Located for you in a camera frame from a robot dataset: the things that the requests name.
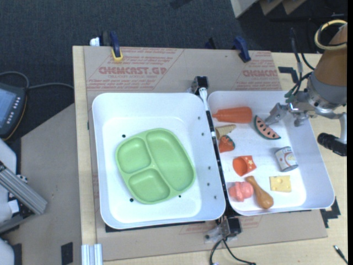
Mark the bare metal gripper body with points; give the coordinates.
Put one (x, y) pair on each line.
(317, 108)

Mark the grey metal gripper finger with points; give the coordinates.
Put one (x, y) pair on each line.
(275, 114)
(300, 119)

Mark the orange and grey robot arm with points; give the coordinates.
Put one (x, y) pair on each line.
(332, 62)

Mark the toy watermelon slice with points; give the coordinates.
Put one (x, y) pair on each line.
(265, 130)

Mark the orange toy bottle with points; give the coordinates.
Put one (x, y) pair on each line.
(235, 115)

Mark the small white can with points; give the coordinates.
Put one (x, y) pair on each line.
(286, 159)

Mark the tan toy ice-cream cone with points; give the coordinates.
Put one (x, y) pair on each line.
(224, 131)

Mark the red toy strawberry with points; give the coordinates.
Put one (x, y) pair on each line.
(226, 145)

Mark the red toy fries box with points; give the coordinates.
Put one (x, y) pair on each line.
(242, 165)

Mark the white plastic tray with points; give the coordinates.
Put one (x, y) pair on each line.
(303, 181)
(154, 103)

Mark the thin black and white rod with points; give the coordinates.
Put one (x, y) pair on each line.
(210, 120)

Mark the yellow toy cheese wedge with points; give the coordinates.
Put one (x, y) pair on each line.
(280, 184)

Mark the brown toy chicken drumstick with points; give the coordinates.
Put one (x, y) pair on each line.
(260, 193)

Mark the pink toy ice-cream scoop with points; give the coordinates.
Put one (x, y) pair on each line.
(240, 191)

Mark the brown cardboard board red print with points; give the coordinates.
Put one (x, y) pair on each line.
(171, 68)

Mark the green divided plate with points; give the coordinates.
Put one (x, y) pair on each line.
(162, 153)

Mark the black cylinder on white bracket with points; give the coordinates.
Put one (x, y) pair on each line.
(332, 143)

